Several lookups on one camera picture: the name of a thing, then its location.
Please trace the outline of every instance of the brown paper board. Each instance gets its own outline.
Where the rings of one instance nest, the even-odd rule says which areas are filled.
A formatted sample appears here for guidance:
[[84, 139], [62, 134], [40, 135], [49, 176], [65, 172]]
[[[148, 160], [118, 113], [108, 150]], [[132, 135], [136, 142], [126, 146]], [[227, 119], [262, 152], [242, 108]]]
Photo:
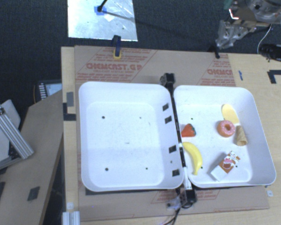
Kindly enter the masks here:
[[[87, 81], [159, 83], [164, 73], [174, 73], [179, 85], [235, 86], [228, 56], [213, 53], [122, 49], [122, 59], [114, 60], [110, 47], [76, 46], [75, 92]], [[172, 215], [167, 202], [175, 190], [87, 191], [81, 181], [79, 98], [76, 96], [79, 211], [81, 221]], [[268, 209], [262, 186], [197, 191], [198, 201], [181, 214]]]

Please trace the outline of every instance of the dark floor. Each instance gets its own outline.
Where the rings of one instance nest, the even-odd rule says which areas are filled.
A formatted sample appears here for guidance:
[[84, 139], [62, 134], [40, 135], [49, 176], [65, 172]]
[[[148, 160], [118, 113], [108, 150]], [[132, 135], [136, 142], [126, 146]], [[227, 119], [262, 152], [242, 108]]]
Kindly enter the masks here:
[[[219, 21], [229, 16], [223, 1], [133, 0], [139, 41], [122, 45], [207, 51], [217, 38]], [[263, 35], [245, 37], [222, 52], [256, 53]], [[266, 43], [281, 43], [280, 26], [273, 26]], [[67, 0], [0, 0], [0, 102], [11, 99], [23, 118], [33, 104], [33, 86], [60, 79], [60, 48], [73, 45], [109, 46], [110, 41], [68, 38]], [[52, 196], [59, 201], [55, 191]]]

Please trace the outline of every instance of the white cable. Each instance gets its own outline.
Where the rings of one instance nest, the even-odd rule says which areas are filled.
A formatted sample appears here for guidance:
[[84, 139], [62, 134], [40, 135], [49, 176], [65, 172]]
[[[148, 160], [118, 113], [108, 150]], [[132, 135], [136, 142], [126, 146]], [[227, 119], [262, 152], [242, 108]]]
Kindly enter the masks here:
[[257, 46], [257, 54], [259, 54], [259, 46], [260, 44], [262, 43], [262, 41], [267, 37], [268, 33], [270, 32], [270, 30], [272, 29], [272, 25], [270, 24], [270, 27], [269, 29], [267, 30], [266, 34], [264, 35], [264, 37], [260, 40], [260, 42], [258, 43], [258, 46]]

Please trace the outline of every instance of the wooden surface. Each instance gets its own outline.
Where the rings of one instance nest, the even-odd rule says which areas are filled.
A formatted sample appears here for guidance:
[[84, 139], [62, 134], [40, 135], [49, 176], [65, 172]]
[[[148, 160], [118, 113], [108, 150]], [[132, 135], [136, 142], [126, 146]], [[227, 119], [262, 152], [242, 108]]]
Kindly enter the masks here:
[[[64, 63], [63, 83], [69, 73], [73, 75], [67, 78], [70, 81], [67, 91], [74, 90], [70, 86], [73, 82], [74, 49], [63, 48], [62, 57]], [[273, 197], [269, 197], [269, 210], [251, 210], [226, 213], [209, 213], [178, 216], [175, 224], [196, 224], [196, 225], [281, 225], [281, 75], [276, 75], [276, 84], [271, 84], [267, 71], [281, 70], [281, 62], [271, 61], [268, 63], [265, 58], [259, 55], [229, 54], [229, 60], [233, 70], [236, 85], [248, 89], [254, 96], [263, 129], [267, 138], [268, 146], [272, 154], [277, 172], [275, 183], [267, 188], [273, 192]], [[242, 73], [243, 80], [240, 79], [239, 72]], [[65, 160], [66, 160], [66, 202], [74, 203], [74, 210], [78, 209], [78, 195], [76, 193], [77, 183], [77, 155], [75, 153], [74, 122], [65, 122]], [[170, 217], [147, 217], [133, 219], [118, 219], [106, 221], [81, 222], [82, 225], [147, 225], [163, 224]]]
[[[34, 150], [26, 160], [0, 175], [5, 182], [0, 199], [0, 225], [42, 225], [61, 153], [61, 91], [31, 106], [21, 134]], [[27, 201], [30, 190], [39, 188], [36, 199]]]

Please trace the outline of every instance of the tray with toy food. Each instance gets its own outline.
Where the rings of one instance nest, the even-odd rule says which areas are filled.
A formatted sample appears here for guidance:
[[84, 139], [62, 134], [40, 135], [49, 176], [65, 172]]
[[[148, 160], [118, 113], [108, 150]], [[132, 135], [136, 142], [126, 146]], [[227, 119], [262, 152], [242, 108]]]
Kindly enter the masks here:
[[201, 188], [275, 180], [246, 89], [178, 86], [171, 93], [157, 84], [86, 82], [79, 111], [81, 177], [89, 190], [172, 189], [187, 178]]

